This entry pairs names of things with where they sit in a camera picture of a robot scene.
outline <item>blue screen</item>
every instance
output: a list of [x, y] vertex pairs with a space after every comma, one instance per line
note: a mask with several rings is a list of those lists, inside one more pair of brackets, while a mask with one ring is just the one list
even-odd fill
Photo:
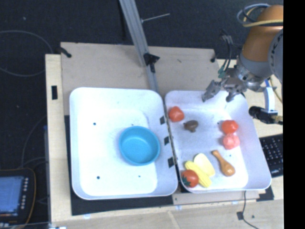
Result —
[[18, 211], [23, 177], [0, 177], [0, 213]]

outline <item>yellow corn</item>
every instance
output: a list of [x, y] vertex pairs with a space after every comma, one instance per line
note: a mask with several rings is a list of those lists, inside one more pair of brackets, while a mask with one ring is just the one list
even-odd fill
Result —
[[187, 170], [193, 170], [198, 175], [200, 185], [209, 187], [212, 184], [209, 176], [203, 172], [193, 161], [187, 161], [184, 166]]

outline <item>wooden table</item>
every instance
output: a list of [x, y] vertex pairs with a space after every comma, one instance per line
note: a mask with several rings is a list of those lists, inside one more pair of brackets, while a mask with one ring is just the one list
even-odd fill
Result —
[[[69, 94], [79, 86], [148, 89], [146, 71], [139, 66], [133, 46], [62, 43], [71, 55], [46, 55], [46, 88], [50, 169], [51, 224], [68, 228], [248, 228], [236, 213], [243, 209], [243, 192], [210, 195], [173, 194], [174, 204], [71, 215], [70, 184], [64, 116], [69, 115]], [[214, 51], [150, 47], [160, 57], [156, 77], [162, 97], [171, 90], [205, 90], [222, 61], [212, 63]], [[246, 92], [249, 106], [264, 107], [264, 95]], [[283, 114], [276, 99], [276, 109]], [[254, 120], [259, 136], [279, 134], [282, 126]], [[245, 219], [259, 228], [284, 226], [283, 177], [272, 179], [274, 200], [256, 202], [265, 191], [247, 191]]]

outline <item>white tray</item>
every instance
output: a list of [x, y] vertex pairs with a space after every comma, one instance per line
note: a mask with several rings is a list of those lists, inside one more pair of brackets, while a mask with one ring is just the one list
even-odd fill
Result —
[[[83, 199], [167, 196], [178, 186], [161, 97], [150, 90], [77, 88], [70, 95], [72, 187]], [[146, 166], [128, 164], [119, 151], [127, 127], [149, 128], [160, 156]]]
[[[215, 168], [215, 176], [208, 188], [197, 185], [194, 188], [185, 187], [193, 193], [266, 189], [271, 184], [271, 175], [262, 151], [259, 138], [252, 118], [248, 113], [246, 99], [238, 95], [227, 103], [228, 95], [220, 91], [215, 97], [202, 102], [201, 91], [172, 91], [165, 97], [167, 112], [173, 106], [178, 106], [184, 112], [184, 119], [179, 122], [169, 120], [173, 139], [173, 147], [177, 157], [180, 174], [185, 170], [184, 163], [193, 161], [198, 153], [204, 153]], [[233, 119], [239, 124], [236, 135], [240, 145], [232, 150], [226, 150], [222, 144], [224, 133], [221, 123]], [[183, 123], [197, 120], [199, 125], [194, 133], [184, 129]], [[220, 170], [218, 160], [211, 151], [217, 149], [236, 170], [231, 177], [226, 177]]]

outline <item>toy food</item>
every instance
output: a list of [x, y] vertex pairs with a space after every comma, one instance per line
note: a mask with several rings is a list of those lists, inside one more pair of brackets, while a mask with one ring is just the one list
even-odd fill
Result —
[[170, 109], [168, 117], [171, 119], [171, 121], [177, 122], [184, 119], [184, 113], [178, 106], [174, 106]]
[[225, 176], [230, 177], [235, 174], [235, 168], [221, 156], [218, 150], [212, 151], [212, 154], [218, 159], [221, 171]]
[[234, 120], [225, 120], [221, 128], [226, 134], [234, 133], [238, 129], [238, 123]]
[[240, 145], [240, 140], [234, 134], [227, 134], [223, 138], [223, 144], [225, 149], [232, 149]]
[[199, 184], [203, 187], [209, 187], [212, 184], [209, 176], [203, 172], [193, 161], [187, 161], [184, 166], [187, 170], [193, 170], [196, 172], [199, 177]]
[[196, 120], [190, 120], [190, 121], [184, 123], [183, 125], [184, 125], [184, 128], [185, 128], [186, 130], [189, 130], [189, 131], [191, 131], [191, 132], [195, 132], [195, 131], [196, 131], [196, 128], [197, 128], [197, 126], [198, 126], [198, 121], [196, 121]]
[[193, 170], [185, 170], [181, 173], [182, 182], [187, 187], [195, 187], [199, 183], [199, 177]]
[[215, 169], [207, 156], [204, 154], [197, 154], [194, 158], [194, 163], [202, 170], [204, 171], [209, 177], [212, 177], [215, 175]]

